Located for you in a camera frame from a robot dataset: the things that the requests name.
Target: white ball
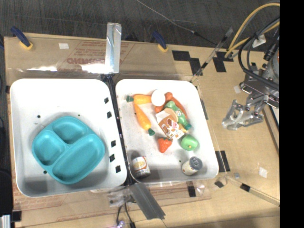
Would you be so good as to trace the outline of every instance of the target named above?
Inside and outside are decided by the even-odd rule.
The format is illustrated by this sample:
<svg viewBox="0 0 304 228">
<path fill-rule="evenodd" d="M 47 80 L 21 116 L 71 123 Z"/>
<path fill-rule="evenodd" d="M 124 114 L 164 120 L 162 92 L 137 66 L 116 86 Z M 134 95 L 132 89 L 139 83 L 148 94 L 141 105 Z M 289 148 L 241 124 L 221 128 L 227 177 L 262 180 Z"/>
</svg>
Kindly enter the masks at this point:
<svg viewBox="0 0 304 228">
<path fill-rule="evenodd" d="M 166 97 L 163 91 L 157 89 L 151 95 L 151 101 L 154 106 L 161 106 L 165 103 Z"/>
</svg>

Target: yellow cable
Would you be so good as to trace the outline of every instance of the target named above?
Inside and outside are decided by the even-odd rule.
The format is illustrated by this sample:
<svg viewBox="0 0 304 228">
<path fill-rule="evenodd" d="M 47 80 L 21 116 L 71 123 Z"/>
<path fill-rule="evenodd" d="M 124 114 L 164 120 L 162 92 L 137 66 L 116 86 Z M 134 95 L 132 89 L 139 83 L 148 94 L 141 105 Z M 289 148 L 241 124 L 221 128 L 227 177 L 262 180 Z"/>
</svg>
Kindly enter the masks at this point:
<svg viewBox="0 0 304 228">
<path fill-rule="evenodd" d="M 266 32 L 268 32 L 268 31 L 274 29 L 275 27 L 278 27 L 279 25 L 280 25 L 280 22 L 277 22 L 275 25 L 273 25 L 273 26 L 270 27 L 269 29 L 265 30 L 264 33 L 266 33 Z M 238 42 L 237 44 L 235 44 L 229 51 L 227 51 L 227 53 L 225 54 L 225 58 L 227 58 L 227 57 L 230 55 L 230 53 L 231 53 L 235 48 L 237 48 L 237 47 L 239 47 L 240 45 L 244 44 L 244 43 L 248 40 L 248 38 L 246 38 L 246 39 L 244 39 L 244 40 Z"/>
<path fill-rule="evenodd" d="M 271 3 L 266 3 L 260 7 L 258 7 L 257 9 L 255 9 L 254 11 L 251 12 L 251 14 L 248 15 L 248 17 L 244 20 L 243 24 L 240 26 L 240 28 L 238 29 L 236 35 L 234 36 L 230 46 L 228 49 L 231 49 L 233 47 L 233 44 L 235 43 L 235 41 L 237 40 L 242 28 L 245 26 L 245 24 L 248 22 L 248 20 L 250 20 L 250 18 L 252 16 L 254 16 L 257 12 L 259 12 L 261 9 L 266 8 L 266 7 L 270 7 L 270 6 L 278 6 L 280 7 L 280 3 L 277 2 L 271 2 Z"/>
</svg>

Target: dark floor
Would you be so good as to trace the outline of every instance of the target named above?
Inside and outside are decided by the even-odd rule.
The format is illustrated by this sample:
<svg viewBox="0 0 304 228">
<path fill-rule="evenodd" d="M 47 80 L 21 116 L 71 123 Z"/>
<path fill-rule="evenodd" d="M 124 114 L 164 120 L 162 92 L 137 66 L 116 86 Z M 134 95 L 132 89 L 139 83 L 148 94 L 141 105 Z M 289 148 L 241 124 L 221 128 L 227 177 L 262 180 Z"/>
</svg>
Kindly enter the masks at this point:
<svg viewBox="0 0 304 228">
<path fill-rule="evenodd" d="M 105 38 L 107 22 L 115 22 L 122 25 L 122 39 L 133 34 L 139 41 L 150 42 L 157 30 L 168 44 L 213 47 L 230 27 L 236 32 L 253 10 L 270 1 L 278 0 L 0 0 L 0 33 L 11 36 L 14 25 L 24 32 Z M 243 37 L 279 14 L 278 7 L 261 10 Z M 4 63 L 0 51 L 0 117 L 7 136 Z M 10 170 L 9 155 L 5 138 L 0 146 L 0 169 Z"/>
</svg>

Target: drain hole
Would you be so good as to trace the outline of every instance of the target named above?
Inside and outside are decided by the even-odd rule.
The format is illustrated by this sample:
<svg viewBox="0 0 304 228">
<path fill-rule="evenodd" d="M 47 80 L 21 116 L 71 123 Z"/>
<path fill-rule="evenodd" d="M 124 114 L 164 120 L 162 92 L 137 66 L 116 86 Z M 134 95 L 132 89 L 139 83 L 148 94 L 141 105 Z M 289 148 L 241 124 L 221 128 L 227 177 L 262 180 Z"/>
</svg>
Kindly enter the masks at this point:
<svg viewBox="0 0 304 228">
<path fill-rule="evenodd" d="M 112 154 L 109 158 L 110 158 L 110 162 L 112 162 L 113 160 L 115 160 L 114 154 Z"/>
<path fill-rule="evenodd" d="M 120 169 L 120 165 L 116 166 L 116 173 L 120 172 L 121 169 Z"/>
</svg>

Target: tin can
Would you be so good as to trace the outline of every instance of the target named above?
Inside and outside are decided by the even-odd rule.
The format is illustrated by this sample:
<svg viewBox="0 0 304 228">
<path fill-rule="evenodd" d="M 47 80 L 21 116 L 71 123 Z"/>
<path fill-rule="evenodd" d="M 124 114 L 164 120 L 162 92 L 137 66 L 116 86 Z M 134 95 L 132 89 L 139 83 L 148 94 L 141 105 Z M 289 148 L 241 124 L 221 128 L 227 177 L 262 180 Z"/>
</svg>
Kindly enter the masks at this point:
<svg viewBox="0 0 304 228">
<path fill-rule="evenodd" d="M 191 157 L 185 163 L 183 163 L 181 169 L 182 172 L 187 175 L 191 176 L 200 170 L 203 167 L 203 162 L 198 157 Z"/>
<path fill-rule="evenodd" d="M 145 156 L 139 156 L 133 159 L 132 165 L 136 178 L 145 178 L 147 176 L 150 176 L 151 172 Z"/>
</svg>

